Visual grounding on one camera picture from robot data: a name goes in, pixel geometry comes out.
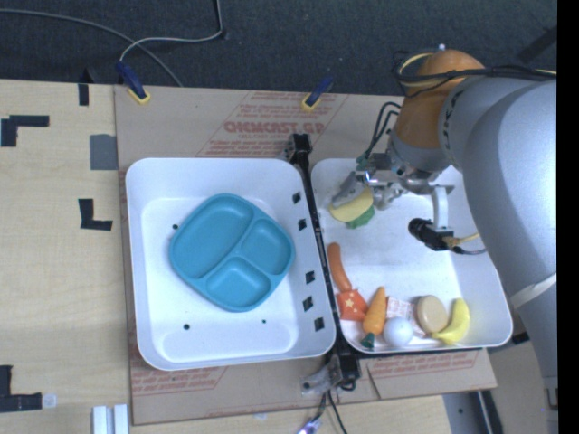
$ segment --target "blue clamp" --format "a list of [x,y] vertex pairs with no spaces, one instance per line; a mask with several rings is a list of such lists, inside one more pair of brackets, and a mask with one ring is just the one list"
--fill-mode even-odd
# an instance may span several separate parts
[[151,99],[151,95],[143,88],[137,74],[122,61],[117,61],[115,70],[128,85],[128,93],[138,104],[144,105]]
[[323,79],[318,86],[301,101],[301,108],[307,112],[313,111],[321,101],[322,93],[329,91],[333,85],[334,80],[331,77]]

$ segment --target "toy banana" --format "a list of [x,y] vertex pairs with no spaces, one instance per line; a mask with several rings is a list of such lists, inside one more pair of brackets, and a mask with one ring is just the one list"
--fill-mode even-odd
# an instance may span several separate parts
[[467,333],[470,325],[470,311],[467,303],[459,297],[452,305],[451,322],[438,333],[432,333],[435,339],[441,339],[445,344],[455,344]]

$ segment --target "cardboard sheet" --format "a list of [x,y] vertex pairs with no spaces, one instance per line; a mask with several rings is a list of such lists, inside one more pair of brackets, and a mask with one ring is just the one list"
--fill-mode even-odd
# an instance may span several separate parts
[[[145,157],[283,156],[292,133],[308,133],[313,165],[330,157],[357,157],[367,147],[379,109],[393,97],[327,94],[312,113],[300,109],[305,93],[148,87],[138,105],[115,87],[121,230],[127,290],[134,424],[212,418],[240,413],[315,407],[299,379],[323,357],[178,372],[162,372],[140,357],[134,304],[124,177]],[[485,350],[397,355],[361,361],[362,378],[341,403],[379,401],[496,386]]]

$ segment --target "blue divided plate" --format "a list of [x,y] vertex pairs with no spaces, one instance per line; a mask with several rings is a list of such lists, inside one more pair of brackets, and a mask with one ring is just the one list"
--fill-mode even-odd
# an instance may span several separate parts
[[191,288],[232,312],[267,299],[288,273],[293,242],[268,214],[235,194],[197,207],[169,245],[173,269]]

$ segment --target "wooden table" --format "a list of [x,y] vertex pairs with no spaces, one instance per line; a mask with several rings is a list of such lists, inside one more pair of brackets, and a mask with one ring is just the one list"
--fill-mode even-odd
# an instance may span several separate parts
[[[0,80],[0,118],[49,115],[0,147],[0,364],[12,393],[55,393],[55,408],[0,413],[0,432],[90,432],[91,408],[130,404],[127,316],[116,171],[91,171],[89,137],[115,135],[113,87]],[[81,230],[78,200],[95,200],[112,231]],[[315,410],[131,427],[148,432],[297,432]],[[451,432],[441,396],[348,404],[350,434]],[[340,432],[331,410],[320,433]]]

